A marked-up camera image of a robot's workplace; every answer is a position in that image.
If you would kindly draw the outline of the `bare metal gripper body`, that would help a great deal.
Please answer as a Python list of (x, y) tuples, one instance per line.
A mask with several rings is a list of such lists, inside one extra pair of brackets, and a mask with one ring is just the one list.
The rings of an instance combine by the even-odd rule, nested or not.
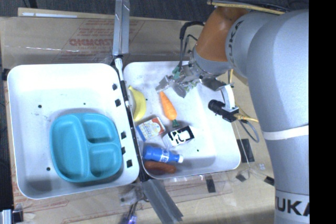
[(172, 80), (175, 87), (194, 88), (202, 79), (208, 79), (209, 75), (204, 72), (195, 62), (178, 64), (172, 71)]

